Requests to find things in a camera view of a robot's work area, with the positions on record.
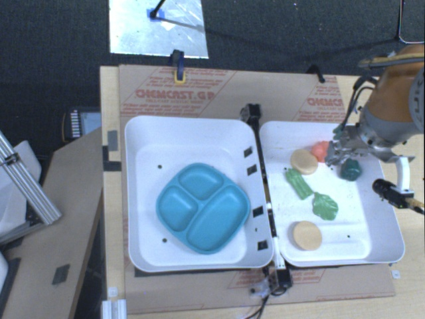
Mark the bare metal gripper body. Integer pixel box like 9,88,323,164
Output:
333,124,401,161

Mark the orange pink toy food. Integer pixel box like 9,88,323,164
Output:
310,140,331,163

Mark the dark green toy broccoli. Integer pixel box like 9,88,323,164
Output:
339,158,363,181

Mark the tan round biscuit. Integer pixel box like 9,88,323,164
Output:
290,148,319,176
292,220,323,251

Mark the light green toy asparagus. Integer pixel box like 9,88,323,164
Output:
284,167,314,201

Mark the green toy lettuce leaf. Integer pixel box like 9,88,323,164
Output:
311,191,340,222

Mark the white plastic tray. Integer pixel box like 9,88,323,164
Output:
124,115,276,274
258,120,406,268

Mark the thin black and white rod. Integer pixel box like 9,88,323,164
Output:
249,118,287,269

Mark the brown cardboard board red print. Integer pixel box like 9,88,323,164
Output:
118,64,398,315

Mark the blue divided plate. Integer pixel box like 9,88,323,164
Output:
155,162,252,255

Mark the black cylinder on white bracket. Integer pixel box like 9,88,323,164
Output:
371,156,416,209

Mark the black block with thin wires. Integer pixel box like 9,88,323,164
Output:
240,103,264,124
264,266,295,296

